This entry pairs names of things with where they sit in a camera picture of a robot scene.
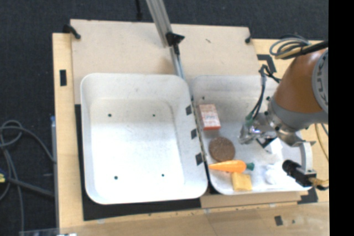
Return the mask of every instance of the yellow sponge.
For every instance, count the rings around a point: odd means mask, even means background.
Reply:
[[[249,174],[233,172],[231,173],[231,179],[234,191],[252,190],[252,182]]]

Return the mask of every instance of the brown cylinder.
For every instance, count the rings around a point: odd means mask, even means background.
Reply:
[[[286,70],[274,94],[278,105],[300,113],[321,112],[312,87],[314,67],[324,50],[296,57]]]

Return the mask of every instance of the red and white box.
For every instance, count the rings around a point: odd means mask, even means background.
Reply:
[[[221,128],[214,104],[200,104],[198,111],[203,130],[218,130]]]

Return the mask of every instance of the brown disc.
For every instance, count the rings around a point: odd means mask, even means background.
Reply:
[[[210,141],[209,153],[219,162],[232,160],[235,157],[235,147],[229,139],[217,137]]]

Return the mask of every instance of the wooden table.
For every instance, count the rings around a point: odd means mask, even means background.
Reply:
[[[327,221],[329,217],[328,191],[318,191],[319,203],[306,206],[297,205],[297,201],[303,195],[299,192],[263,193],[242,197],[204,195],[201,197],[202,209],[84,221],[74,111],[72,39],[73,37],[70,34],[53,34],[56,149],[58,155],[58,206],[59,227],[63,230],[62,233],[78,233],[78,231],[81,231],[84,235],[96,235],[96,233],[116,235],[119,229],[122,234],[124,234],[124,231],[129,231],[129,235],[140,235],[141,231],[146,231],[151,235],[159,233],[167,233],[168,235],[226,235],[224,232],[228,231],[228,229],[236,229],[241,232],[240,227],[243,227],[243,231],[250,231],[251,227],[252,229],[258,227],[260,230],[263,229],[263,231],[270,232],[273,231],[274,227],[272,224],[268,225],[264,220],[274,213],[288,213],[290,215],[295,213],[297,214],[296,217],[301,218],[303,217],[303,213],[312,214],[314,212],[314,216],[311,217],[320,218],[323,222]],[[268,54],[268,49],[272,42],[274,40],[253,39],[251,45],[254,46],[257,54]],[[287,61],[275,61],[279,77],[282,76],[288,64],[289,62]],[[67,84],[65,86],[60,85],[61,70],[66,70]],[[317,140],[314,127],[303,131],[302,134],[306,140]],[[321,133],[321,138],[324,140],[328,153],[328,138],[323,133]],[[318,172],[318,177],[321,179],[328,178],[329,165],[319,143],[313,146],[313,153],[314,169]],[[248,219],[250,223],[253,219],[253,225],[245,226],[242,224],[236,228],[236,222],[234,221],[235,213],[238,213],[237,215],[243,219]],[[224,222],[225,226],[220,226],[218,224],[220,221]]]

